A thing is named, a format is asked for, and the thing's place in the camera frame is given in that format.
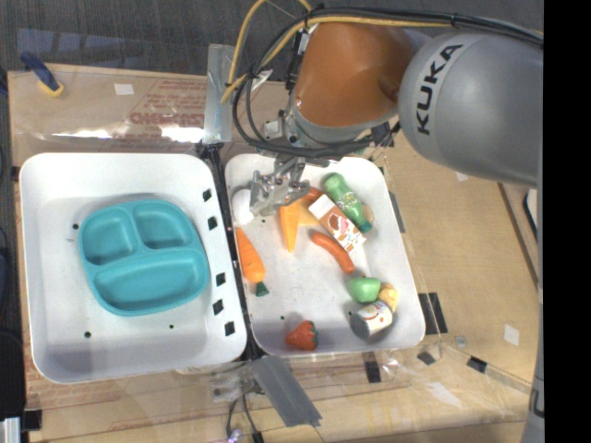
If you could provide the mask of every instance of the yellow cable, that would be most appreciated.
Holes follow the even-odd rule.
[[[250,19],[252,18],[252,16],[255,14],[255,12],[259,9],[259,7],[264,4],[265,2],[267,2],[268,0],[258,0],[255,5],[253,5],[250,10],[248,10],[248,13],[246,15],[246,17],[244,18],[244,21],[242,22],[242,27],[240,28],[240,32],[238,33],[238,40],[236,42],[236,47],[234,49],[234,57],[232,59],[232,64],[230,65],[230,75],[228,77],[228,84],[232,84],[234,82],[234,78],[235,78],[235,72],[236,72],[236,64],[238,61],[238,55],[240,54],[240,51],[242,49],[242,44],[244,43],[244,37],[245,34],[247,32],[247,27],[248,27],[248,22],[250,21]],[[310,11],[312,9],[312,7],[310,6],[310,4],[306,1],[306,0],[297,0],[307,11]]]
[[[438,28],[438,27],[448,27],[449,25],[446,23],[426,23],[422,21],[403,21],[403,20],[396,20],[396,19],[381,19],[381,18],[367,18],[367,17],[315,17],[308,20],[308,26],[315,25],[317,23],[360,23],[366,25],[380,25],[380,26],[394,26],[394,27],[410,27],[410,28]],[[269,56],[262,62],[262,66],[266,66],[272,59],[285,47],[285,45],[294,37],[294,35],[305,28],[307,23],[305,21],[301,21],[295,24],[293,27],[290,28],[289,31],[285,33],[283,39],[279,42],[277,47],[273,50]],[[231,93],[242,83],[245,79],[246,74],[242,77],[238,78],[236,81],[231,82],[228,81],[229,85],[226,91],[223,93],[222,96],[222,103],[226,103],[230,98]]]

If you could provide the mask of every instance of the teal plate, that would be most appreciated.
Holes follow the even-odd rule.
[[[163,200],[97,210],[80,225],[78,245],[90,289],[124,317],[163,312],[197,298],[210,282],[199,234]]]

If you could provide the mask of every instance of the blue clip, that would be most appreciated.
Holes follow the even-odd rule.
[[[20,55],[20,60],[26,67],[30,68],[39,78],[39,87],[53,97],[59,96],[64,90],[64,86],[54,77],[52,71],[36,55],[24,52]]]

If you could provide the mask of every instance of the toy carrot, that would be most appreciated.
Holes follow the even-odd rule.
[[[355,264],[338,242],[334,241],[328,235],[315,232],[312,234],[312,242],[315,245],[323,247],[339,262],[339,266],[345,274],[352,274],[355,271]]]
[[[242,273],[249,281],[257,284],[257,297],[266,295],[269,291],[262,281],[265,279],[265,274],[267,273],[265,265],[262,263],[255,246],[250,243],[247,235],[242,231],[242,228],[236,228],[235,233]]]
[[[320,198],[322,191],[316,187],[311,187],[310,191],[302,198],[299,198],[295,203],[299,206],[299,218],[297,224],[299,226],[318,225],[318,219],[310,213],[308,207]]]
[[[296,329],[285,335],[285,342],[300,350],[312,351],[318,346],[318,332],[314,328],[314,322],[304,320]]]
[[[287,251],[293,253],[296,249],[297,225],[299,224],[299,206],[297,203],[292,202],[289,205],[282,205],[279,208],[279,220]]]

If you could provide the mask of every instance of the gray carpet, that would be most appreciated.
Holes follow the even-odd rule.
[[[21,69],[19,55],[33,51],[47,62],[119,66],[177,73],[204,74],[210,42],[235,44],[244,15],[256,0],[0,0],[0,66]],[[543,30],[544,0],[308,0],[312,5],[383,6],[438,10],[500,18]],[[277,0],[257,14],[243,61],[253,62],[272,36],[301,15],[298,4]],[[282,78],[286,59],[275,61]],[[5,301],[0,329],[19,336],[16,239],[10,170],[8,108],[0,97],[0,250],[7,257]],[[0,349],[13,353],[14,346]],[[3,360],[10,367],[18,356]],[[18,375],[21,370],[14,369]],[[0,382],[0,396],[6,396]],[[0,406],[0,420],[5,407]]]

